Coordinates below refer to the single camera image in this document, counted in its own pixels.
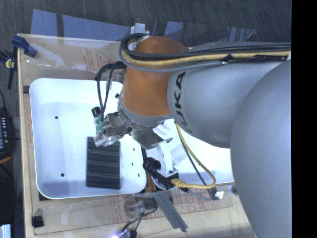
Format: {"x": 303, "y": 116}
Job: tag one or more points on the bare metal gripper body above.
{"x": 119, "y": 125}

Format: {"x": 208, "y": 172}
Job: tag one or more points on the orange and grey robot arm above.
{"x": 223, "y": 103}

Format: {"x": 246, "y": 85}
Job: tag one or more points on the pale wood board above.
{"x": 27, "y": 157}

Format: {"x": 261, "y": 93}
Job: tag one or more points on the black cylinder on white bracket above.
{"x": 165, "y": 157}

